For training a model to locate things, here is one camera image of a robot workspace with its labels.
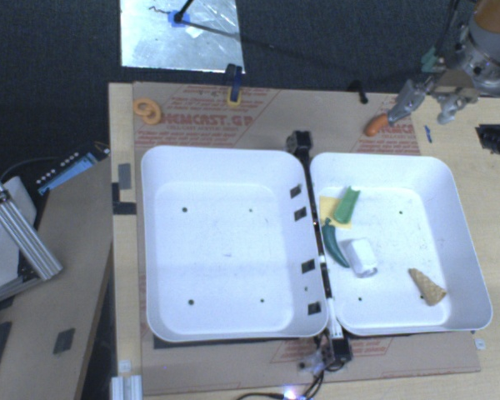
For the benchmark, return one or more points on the dark green chili pepper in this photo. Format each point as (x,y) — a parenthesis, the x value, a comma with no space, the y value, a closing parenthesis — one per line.
(334,246)

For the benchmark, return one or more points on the orange sausage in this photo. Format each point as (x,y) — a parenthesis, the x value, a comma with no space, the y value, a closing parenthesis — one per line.
(375,126)

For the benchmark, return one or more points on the brown cardboard board red print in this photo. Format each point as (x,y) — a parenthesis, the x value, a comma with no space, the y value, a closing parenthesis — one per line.
(258,115)

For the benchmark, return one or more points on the yellow cheese slice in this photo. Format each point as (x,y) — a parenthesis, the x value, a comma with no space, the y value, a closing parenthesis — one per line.
(326,206)

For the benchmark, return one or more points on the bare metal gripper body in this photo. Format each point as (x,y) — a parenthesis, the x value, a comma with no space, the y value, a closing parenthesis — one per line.
(485,77)

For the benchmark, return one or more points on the orange pretzel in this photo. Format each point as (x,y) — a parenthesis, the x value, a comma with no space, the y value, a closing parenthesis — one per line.
(151,116)

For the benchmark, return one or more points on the white plastic tray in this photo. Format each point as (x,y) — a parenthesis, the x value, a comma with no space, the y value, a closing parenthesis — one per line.
(225,244)
(400,240)

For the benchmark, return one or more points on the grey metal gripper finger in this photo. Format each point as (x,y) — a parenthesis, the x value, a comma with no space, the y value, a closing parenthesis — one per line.
(405,98)
(451,108)

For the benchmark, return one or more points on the tan waffle cone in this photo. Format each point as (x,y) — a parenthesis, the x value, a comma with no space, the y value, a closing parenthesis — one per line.
(428,288)

